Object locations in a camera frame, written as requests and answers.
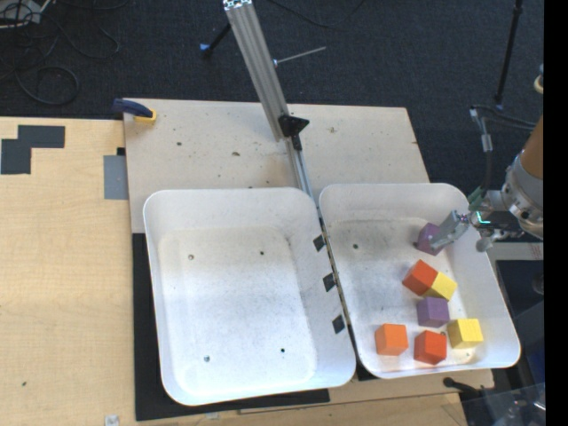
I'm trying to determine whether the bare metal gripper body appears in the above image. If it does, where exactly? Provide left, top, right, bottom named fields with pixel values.
left=469, top=188, right=545, bottom=241

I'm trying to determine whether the purple cube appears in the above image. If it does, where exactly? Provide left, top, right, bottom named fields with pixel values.
left=415, top=296, right=451, bottom=329
left=414, top=222, right=446, bottom=257

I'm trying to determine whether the yellow cube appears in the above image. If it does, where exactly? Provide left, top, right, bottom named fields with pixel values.
left=446, top=317, right=485, bottom=351
left=422, top=272, right=459, bottom=303

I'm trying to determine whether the red cube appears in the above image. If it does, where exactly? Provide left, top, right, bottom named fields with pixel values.
left=401, top=258, right=440, bottom=297
left=413, top=329, right=449, bottom=367

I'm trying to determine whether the white plastic tray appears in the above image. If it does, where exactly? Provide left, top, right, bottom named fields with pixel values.
left=318, top=182, right=522, bottom=381
left=142, top=186, right=358, bottom=407

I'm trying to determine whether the orange cube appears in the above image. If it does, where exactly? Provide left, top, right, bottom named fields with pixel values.
left=374, top=322, right=410, bottom=358

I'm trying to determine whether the pale wood board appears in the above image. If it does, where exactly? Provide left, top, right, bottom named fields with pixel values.
left=122, top=98, right=496, bottom=416

